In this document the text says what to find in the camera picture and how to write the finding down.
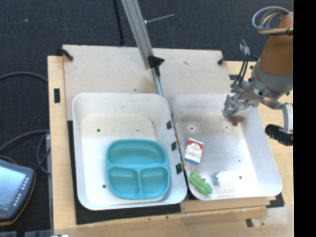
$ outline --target robotic hand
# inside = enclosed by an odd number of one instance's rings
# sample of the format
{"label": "robotic hand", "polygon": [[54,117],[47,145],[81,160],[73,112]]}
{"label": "robotic hand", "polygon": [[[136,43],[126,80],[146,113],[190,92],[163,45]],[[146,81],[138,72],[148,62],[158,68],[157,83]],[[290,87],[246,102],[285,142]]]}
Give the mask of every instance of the robotic hand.
{"label": "robotic hand", "polygon": [[[261,24],[256,26],[255,20],[261,13],[264,13]],[[260,103],[274,110],[282,109],[284,128],[268,125],[266,133],[287,146],[293,145],[293,105],[282,104],[278,99],[293,89],[293,15],[281,7],[267,7],[255,13],[253,26],[269,38],[248,81],[243,79],[250,52],[244,41],[239,44],[245,59],[231,85],[235,95],[227,96],[223,110],[223,115],[232,119],[237,112],[250,106],[257,107]],[[276,19],[277,26],[271,28],[270,24]]]}

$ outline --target dark background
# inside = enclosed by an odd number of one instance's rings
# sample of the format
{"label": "dark background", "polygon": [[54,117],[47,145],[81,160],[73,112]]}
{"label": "dark background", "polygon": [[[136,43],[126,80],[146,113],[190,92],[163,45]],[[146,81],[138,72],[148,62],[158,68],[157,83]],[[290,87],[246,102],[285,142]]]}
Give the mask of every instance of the dark background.
{"label": "dark background", "polygon": [[[153,47],[221,50],[226,60],[241,60],[243,38],[260,55],[266,37],[251,25],[266,6],[294,10],[294,0],[138,0],[144,19],[174,13],[147,25]],[[136,46],[118,0],[125,42]],[[33,72],[47,77],[47,56],[63,44],[119,45],[112,0],[0,0],[0,76]],[[49,128],[47,84],[35,77],[0,80],[0,145],[38,129]],[[0,154],[35,167],[42,134],[17,141]],[[38,171],[33,196],[17,222],[1,231],[49,229],[47,175]]]}

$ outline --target device screen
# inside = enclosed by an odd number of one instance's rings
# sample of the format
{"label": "device screen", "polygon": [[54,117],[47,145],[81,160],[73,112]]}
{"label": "device screen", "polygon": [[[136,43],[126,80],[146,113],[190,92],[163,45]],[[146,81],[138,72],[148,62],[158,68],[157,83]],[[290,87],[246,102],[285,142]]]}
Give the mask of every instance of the device screen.
{"label": "device screen", "polygon": [[26,174],[0,166],[0,208],[8,211]]}

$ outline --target wooden table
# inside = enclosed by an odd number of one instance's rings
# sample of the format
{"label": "wooden table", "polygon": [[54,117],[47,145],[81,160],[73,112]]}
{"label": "wooden table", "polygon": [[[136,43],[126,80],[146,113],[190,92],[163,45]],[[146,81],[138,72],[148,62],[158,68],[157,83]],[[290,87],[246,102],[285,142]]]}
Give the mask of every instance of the wooden table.
{"label": "wooden table", "polygon": [[[224,62],[224,67],[230,75],[237,75],[241,62]],[[293,199],[293,147],[286,147],[277,141],[270,139],[269,143],[275,157],[282,181],[282,196],[285,201],[285,207],[266,209],[265,205],[274,197],[260,198],[262,206],[258,206],[258,201],[254,200],[253,204],[249,201],[246,203],[247,209],[244,208],[243,201],[240,206],[231,206],[225,202],[218,202],[216,206],[207,207],[203,201],[197,201],[192,204],[190,201],[184,201],[182,207],[187,210],[182,213],[139,217],[131,219],[120,219],[114,221],[98,222],[87,225],[77,225],[74,207],[74,191],[71,173],[71,161],[69,153],[69,140],[67,129],[67,110],[66,110],[66,89],[65,89],[65,71],[64,57],[48,57],[48,80],[49,80],[49,114],[50,114],[50,134],[51,134],[51,153],[52,153],[52,187],[53,187],[53,221],[54,229],[60,230],[60,233],[76,233],[76,236],[84,236],[89,233],[91,236],[121,236],[128,231],[129,236],[148,236],[154,233],[155,236],[198,236],[198,234],[209,231],[206,226],[212,227],[212,230],[218,231],[217,225],[213,220],[221,224],[227,224],[230,220],[235,222],[238,218],[236,229],[247,230],[245,220],[249,218],[258,218],[265,221],[265,229],[257,227],[258,231],[269,232],[267,221],[273,221],[274,217],[284,217],[284,222],[279,225],[280,231],[286,236],[293,229],[292,217],[294,208]],[[59,89],[60,102],[55,103],[55,89]],[[284,96],[281,102],[292,103],[292,94]],[[260,105],[259,114],[262,118],[263,126],[272,123],[283,126],[282,111],[273,111]],[[224,220],[218,214],[225,214]]]}

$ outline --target small box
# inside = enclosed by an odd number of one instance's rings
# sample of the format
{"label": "small box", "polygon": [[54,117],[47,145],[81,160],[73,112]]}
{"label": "small box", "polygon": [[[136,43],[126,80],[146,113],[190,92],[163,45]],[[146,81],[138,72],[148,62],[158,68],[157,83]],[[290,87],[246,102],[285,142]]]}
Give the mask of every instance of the small box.
{"label": "small box", "polygon": [[201,161],[203,146],[203,142],[190,138],[187,143],[184,160],[198,165]]}

